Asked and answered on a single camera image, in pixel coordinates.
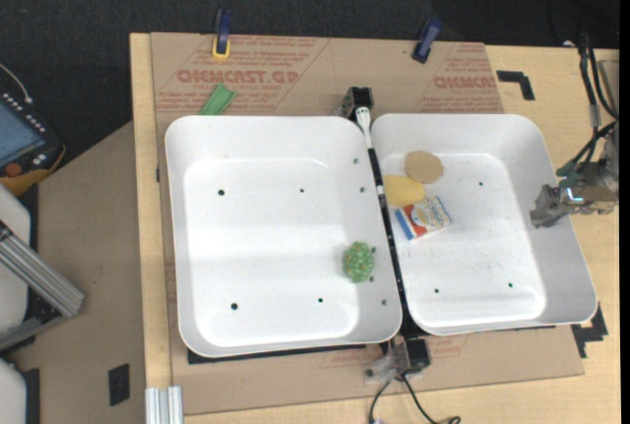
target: white cable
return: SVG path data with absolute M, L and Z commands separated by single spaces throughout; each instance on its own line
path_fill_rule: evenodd
M 5 73 L 7 73 L 9 76 L 11 76 L 11 78 L 13 78 L 13 81 L 15 81 L 18 84 L 18 87 L 20 87 L 20 89 L 24 93 L 24 102 L 26 104 L 31 104 L 32 105 L 32 98 L 29 95 L 29 92 L 27 91 L 26 87 L 20 81 L 20 79 L 15 74 L 13 74 L 9 70 L 9 68 L 7 66 L 5 66 L 2 62 L 0 62 L 0 69 L 2 69 Z

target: blue screen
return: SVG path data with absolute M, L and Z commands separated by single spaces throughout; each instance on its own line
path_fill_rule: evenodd
M 44 142 L 35 130 L 0 103 L 0 165 L 14 161 Z

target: blue and yellow clamp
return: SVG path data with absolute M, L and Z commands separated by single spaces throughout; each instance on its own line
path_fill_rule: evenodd
M 420 33 L 420 41 L 413 49 L 413 54 L 411 57 L 418 62 L 424 64 L 426 60 L 429 58 L 429 53 L 431 52 L 431 44 L 438 36 L 438 34 L 442 31 L 442 22 L 439 19 L 429 19 L 426 24 L 424 24 L 424 28 L 422 28 L 422 32 Z
M 229 57 L 229 22 L 231 12 L 219 8 L 215 17 L 215 30 L 217 35 L 213 40 L 213 57 L 225 60 Z

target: yellow clip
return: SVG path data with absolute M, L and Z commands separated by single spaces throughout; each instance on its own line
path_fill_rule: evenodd
M 218 38 L 215 36 L 215 39 L 213 39 L 213 57 L 219 60 L 225 60 L 226 58 L 229 57 L 229 39 L 227 40 L 227 43 L 225 44 L 225 53 L 217 52 L 217 42 L 218 42 Z

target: white tray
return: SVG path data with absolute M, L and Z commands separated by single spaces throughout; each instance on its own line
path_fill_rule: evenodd
M 166 132 L 179 328 L 208 357 L 381 342 L 402 310 L 362 134 L 339 117 L 187 116 Z M 343 254 L 376 248 L 373 281 Z
M 597 300 L 571 219 L 533 227 L 543 184 L 557 184 L 539 129 L 516 115 L 388 114 L 372 126 L 383 174 L 405 156 L 439 156 L 426 185 L 453 219 L 408 241 L 391 218 L 413 320 L 434 334 L 579 323 Z

